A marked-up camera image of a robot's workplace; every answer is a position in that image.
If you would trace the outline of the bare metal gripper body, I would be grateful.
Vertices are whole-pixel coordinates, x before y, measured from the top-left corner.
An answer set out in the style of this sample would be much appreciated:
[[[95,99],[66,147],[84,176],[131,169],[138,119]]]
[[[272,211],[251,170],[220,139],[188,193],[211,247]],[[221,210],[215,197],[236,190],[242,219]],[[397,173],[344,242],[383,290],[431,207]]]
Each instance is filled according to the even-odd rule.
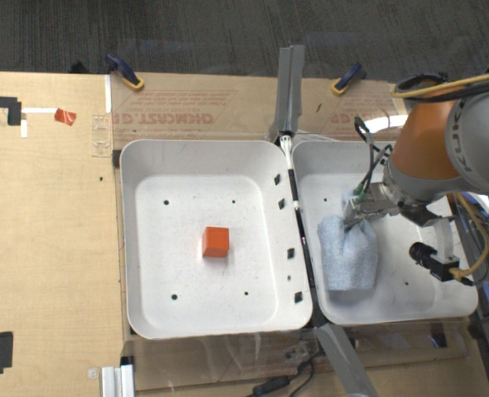
[[[380,183],[359,184],[346,199],[346,217],[401,215],[419,227],[433,226],[443,217],[428,210],[428,204],[411,198],[395,186]]]

